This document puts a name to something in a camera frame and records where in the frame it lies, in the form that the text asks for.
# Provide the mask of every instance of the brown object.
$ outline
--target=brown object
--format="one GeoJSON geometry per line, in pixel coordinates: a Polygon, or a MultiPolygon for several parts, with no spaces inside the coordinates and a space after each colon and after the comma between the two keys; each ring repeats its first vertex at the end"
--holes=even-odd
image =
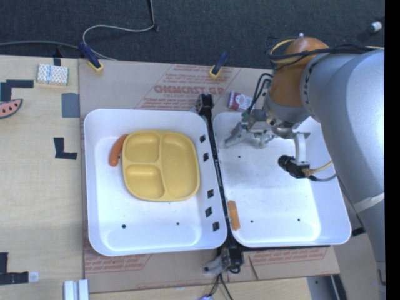
{"type": "MultiPolygon", "coordinates": [[[[313,37],[300,37],[287,47],[284,54],[294,54],[305,50],[312,51],[325,48],[328,48],[328,46],[318,39],[313,37]]],[[[280,64],[277,67],[279,70],[275,72],[271,88],[269,89],[269,95],[275,103],[291,107],[303,105],[300,98],[300,79],[303,75],[304,68],[313,57],[315,57],[315,55],[307,56],[288,66],[280,64]]]]}
{"type": "Polygon", "coordinates": [[[109,164],[115,167],[118,164],[119,154],[124,146],[124,141],[128,135],[124,134],[114,143],[110,151],[109,164]]]}
{"type": "Polygon", "coordinates": [[[227,209],[229,211],[229,217],[231,218],[231,227],[233,231],[240,229],[240,221],[238,209],[236,207],[236,202],[234,200],[229,200],[227,202],[227,209]]]}

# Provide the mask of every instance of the wooden surface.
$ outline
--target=wooden surface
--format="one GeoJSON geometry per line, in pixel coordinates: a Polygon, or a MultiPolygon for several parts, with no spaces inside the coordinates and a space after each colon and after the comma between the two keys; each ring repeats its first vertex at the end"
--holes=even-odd
{"type": "MultiPolygon", "coordinates": [[[[0,56],[0,81],[36,80],[39,64],[51,58],[0,56]]],[[[62,118],[61,94],[78,93],[78,62],[66,87],[35,83],[12,89],[23,98],[20,110],[0,119],[0,252],[8,271],[37,271],[39,282],[0,286],[0,299],[62,299],[63,282],[83,279],[83,221],[79,118],[62,118]],[[65,138],[65,151],[77,160],[56,159],[53,138],[65,138]]],[[[199,299],[210,286],[92,294],[91,299],[199,299]]],[[[228,284],[238,299],[311,298],[306,278],[228,284]]],[[[215,300],[227,299],[219,290],[215,300]]]]}

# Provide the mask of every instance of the blue clamp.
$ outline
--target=blue clamp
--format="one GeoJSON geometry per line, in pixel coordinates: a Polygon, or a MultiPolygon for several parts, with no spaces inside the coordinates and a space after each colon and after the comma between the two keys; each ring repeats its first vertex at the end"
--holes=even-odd
{"type": "Polygon", "coordinates": [[[104,65],[99,61],[98,57],[94,54],[92,49],[85,43],[81,42],[78,45],[78,49],[84,54],[89,60],[88,64],[97,72],[104,69],[104,65]]]}
{"type": "Polygon", "coordinates": [[[227,51],[224,51],[222,56],[219,58],[217,63],[212,66],[211,70],[208,72],[208,76],[211,79],[216,79],[218,78],[219,74],[221,73],[221,68],[225,66],[225,64],[228,61],[229,54],[227,51]]]}

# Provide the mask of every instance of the cardboard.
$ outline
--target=cardboard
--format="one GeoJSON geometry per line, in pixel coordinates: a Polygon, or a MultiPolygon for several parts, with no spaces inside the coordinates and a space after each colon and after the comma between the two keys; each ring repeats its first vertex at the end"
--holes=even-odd
{"type": "MultiPolygon", "coordinates": [[[[81,127],[95,109],[190,110],[200,94],[212,94],[213,115],[230,110],[231,91],[253,96],[257,81],[267,70],[224,67],[217,79],[208,76],[210,66],[103,61],[96,72],[79,62],[81,127]]],[[[263,97],[256,104],[261,107],[263,97]]],[[[82,193],[86,208],[84,134],[81,128],[82,193]]],[[[87,232],[87,216],[84,214],[87,232]]],[[[212,284],[202,265],[216,257],[216,250],[187,251],[139,256],[106,257],[97,254],[84,238],[84,272],[91,293],[212,284]]],[[[279,249],[244,253],[239,274],[229,282],[295,278],[339,273],[333,247],[279,249]]]]}

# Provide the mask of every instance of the black connector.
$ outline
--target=black connector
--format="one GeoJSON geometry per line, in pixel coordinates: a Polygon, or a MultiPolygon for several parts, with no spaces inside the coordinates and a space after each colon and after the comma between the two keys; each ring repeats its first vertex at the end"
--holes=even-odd
{"type": "Polygon", "coordinates": [[[295,158],[294,157],[289,157],[289,156],[280,156],[277,163],[279,166],[287,171],[292,177],[295,177],[296,179],[302,179],[306,178],[306,174],[303,172],[303,169],[309,169],[310,165],[309,164],[296,164],[295,163],[295,158]]]}

